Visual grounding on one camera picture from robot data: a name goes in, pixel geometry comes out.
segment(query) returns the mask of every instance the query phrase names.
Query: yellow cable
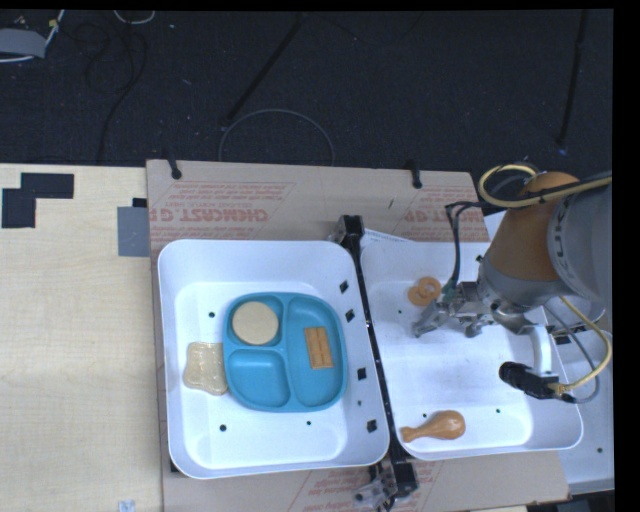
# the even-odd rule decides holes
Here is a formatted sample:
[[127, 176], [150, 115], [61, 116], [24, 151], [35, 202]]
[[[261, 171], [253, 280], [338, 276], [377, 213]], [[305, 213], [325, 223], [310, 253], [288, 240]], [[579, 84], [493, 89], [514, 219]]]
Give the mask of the yellow cable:
[[578, 192], [583, 192], [585, 190], [591, 190], [593, 188], [602, 187], [604, 185], [608, 185], [612, 181], [611, 176], [608, 176], [606, 178], [600, 178], [597, 180], [590, 181], [588, 183], [576, 183], [572, 187], [567, 187], [563, 190], [548, 192], [546, 194], [543, 193], [536, 197], [529, 197], [526, 199], [516, 199], [516, 200], [508, 201], [508, 200], [497, 199], [491, 196], [491, 194], [489, 194], [485, 188], [485, 184], [487, 180], [491, 178], [491, 176], [493, 176], [494, 174], [502, 171], [524, 171], [530, 176], [537, 175], [536, 171], [533, 168], [526, 165], [520, 165], [520, 164], [498, 165], [493, 169], [489, 169], [487, 172], [485, 172], [478, 182], [478, 194], [480, 194], [482, 199], [484, 199], [487, 203], [490, 203], [494, 206], [498, 206], [501, 208], [521, 208], [523, 206], [540, 204], [546, 201], [551, 201], [553, 199], [558, 199], [560, 197], [568, 196], [571, 194], [577, 194]]
[[554, 384], [549, 384], [549, 387], [551, 389], [553, 389], [558, 395], [561, 395], [563, 393], [566, 393], [567, 391], [571, 391], [572, 389], [575, 389], [575, 388], [577, 388], [579, 386], [582, 386], [583, 384], [585, 384], [585, 383], [589, 382], [591, 379], [593, 379], [602, 370], [604, 370], [604, 368], [607, 366], [607, 364], [609, 364], [609, 361], [611, 360], [611, 354], [613, 352], [613, 348], [611, 346], [611, 340], [609, 340], [609, 338], [600, 329], [600, 327], [598, 327], [591, 320], [589, 320], [585, 315], [583, 315], [582, 312], [580, 310], [578, 310], [573, 304], [571, 304], [571, 302], [569, 302], [566, 298], [560, 297], [560, 300], [562, 302], [564, 302], [567, 305], [567, 307], [571, 311], [573, 311], [573, 313], [576, 316], [578, 316], [578, 318], [580, 318], [580, 320], [582, 320], [587, 326], [589, 326], [591, 329], [593, 329], [598, 336], [600, 336], [600, 338], [602, 339], [602, 341], [605, 344], [606, 353], [605, 353], [604, 358], [600, 362], [600, 364], [598, 366], [596, 366], [587, 375], [582, 377], [581, 379], [578, 379], [577, 381], [572, 382], [570, 384], [562, 384], [560, 382], [556, 382]]

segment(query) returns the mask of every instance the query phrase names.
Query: blue plate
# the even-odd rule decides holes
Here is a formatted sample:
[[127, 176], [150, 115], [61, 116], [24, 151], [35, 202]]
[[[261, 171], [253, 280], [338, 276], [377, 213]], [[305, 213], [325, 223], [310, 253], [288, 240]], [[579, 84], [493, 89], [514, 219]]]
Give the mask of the blue plate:
[[[249, 345], [233, 331], [232, 318], [247, 302], [262, 302], [279, 321], [264, 345]], [[347, 383], [347, 354], [338, 315], [329, 304], [300, 293], [254, 293], [236, 299], [224, 320], [224, 365], [231, 393], [245, 406], [263, 411], [326, 409]], [[326, 329], [333, 366], [312, 368], [305, 328]]]

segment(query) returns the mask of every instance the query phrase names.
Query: white tray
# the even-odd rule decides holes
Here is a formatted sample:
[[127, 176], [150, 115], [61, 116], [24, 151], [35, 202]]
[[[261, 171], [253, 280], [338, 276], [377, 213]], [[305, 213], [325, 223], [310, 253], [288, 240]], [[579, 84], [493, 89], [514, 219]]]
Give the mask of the white tray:
[[[475, 281], [475, 258], [487, 248], [483, 243], [462, 244], [461, 281]], [[398, 439], [410, 454], [438, 460], [563, 449], [580, 441], [577, 406], [529, 397], [499, 378], [505, 361], [532, 365], [527, 336], [496, 325], [469, 339], [455, 320], [420, 338], [411, 333], [422, 308], [408, 300], [407, 290], [424, 276], [444, 285], [453, 270], [453, 243], [381, 241], [365, 247], [361, 260]], [[566, 382], [552, 345], [553, 371]], [[400, 428], [418, 427], [446, 409], [465, 417], [467, 430], [462, 437], [402, 441]]]
[[[370, 465], [384, 457], [389, 430], [355, 266], [346, 250], [323, 241], [179, 240], [162, 250], [158, 274], [169, 452], [181, 472], [208, 479]], [[338, 314], [347, 386], [331, 407], [257, 411], [230, 392], [212, 396], [184, 385], [188, 345], [221, 342], [231, 302], [269, 291], [316, 296]], [[353, 319], [347, 321], [350, 310]]]

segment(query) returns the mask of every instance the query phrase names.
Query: dark floor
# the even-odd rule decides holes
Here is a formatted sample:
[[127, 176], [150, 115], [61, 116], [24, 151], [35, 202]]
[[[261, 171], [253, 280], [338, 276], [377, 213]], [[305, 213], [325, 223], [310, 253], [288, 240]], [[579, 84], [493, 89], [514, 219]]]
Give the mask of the dark floor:
[[[0, 9], [0, 27], [46, 35], [58, 13]], [[141, 24], [117, 17], [151, 14]], [[413, 159], [477, 179], [529, 160], [590, 177], [612, 168], [612, 75], [612, 9], [67, 10], [46, 58], [0, 64], [0, 161], [142, 166], [173, 155], [400, 168]]]
[[600, 492], [575, 496], [567, 503], [537, 505], [527, 507], [528, 512], [614, 512], [615, 492]]

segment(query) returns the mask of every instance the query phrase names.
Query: toy bread slice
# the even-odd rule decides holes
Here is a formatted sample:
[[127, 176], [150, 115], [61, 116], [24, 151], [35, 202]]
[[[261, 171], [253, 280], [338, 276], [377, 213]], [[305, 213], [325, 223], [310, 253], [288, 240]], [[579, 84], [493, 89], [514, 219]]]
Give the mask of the toy bread slice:
[[212, 395], [222, 395], [227, 391], [222, 343], [196, 341], [189, 345], [187, 366], [184, 370], [184, 384]]

